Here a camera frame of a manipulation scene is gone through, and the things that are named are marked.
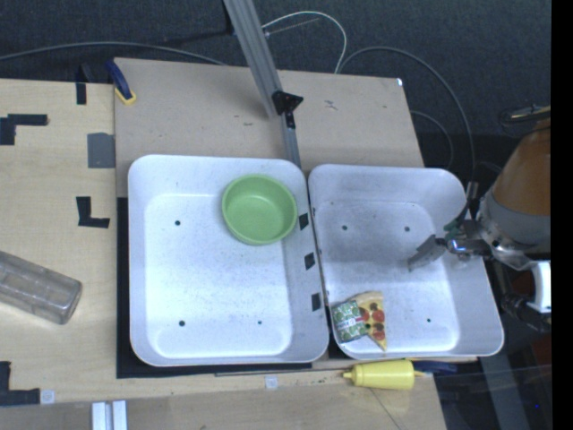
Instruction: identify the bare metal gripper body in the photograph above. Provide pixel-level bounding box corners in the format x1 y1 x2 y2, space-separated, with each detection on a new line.
445 219 552 271

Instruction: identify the white plastic tray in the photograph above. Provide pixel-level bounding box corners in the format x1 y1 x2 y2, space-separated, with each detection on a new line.
307 163 506 361
127 153 330 368

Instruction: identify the toy pizza slice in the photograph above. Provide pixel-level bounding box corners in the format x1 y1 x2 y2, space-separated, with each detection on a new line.
355 289 388 353

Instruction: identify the green patterned packet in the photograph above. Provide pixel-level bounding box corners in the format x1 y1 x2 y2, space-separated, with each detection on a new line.
329 299 370 344

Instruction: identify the yellow squeeze bottle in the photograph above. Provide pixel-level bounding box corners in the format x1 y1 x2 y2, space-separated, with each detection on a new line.
341 358 425 391

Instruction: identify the green bowl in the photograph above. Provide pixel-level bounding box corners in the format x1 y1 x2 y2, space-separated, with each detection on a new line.
220 174 299 247

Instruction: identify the pale wood board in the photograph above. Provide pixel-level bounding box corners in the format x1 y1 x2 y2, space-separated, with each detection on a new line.
114 56 479 378

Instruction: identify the clear plastic bottle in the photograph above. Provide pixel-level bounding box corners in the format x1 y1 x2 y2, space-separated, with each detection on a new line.
0 249 84 326

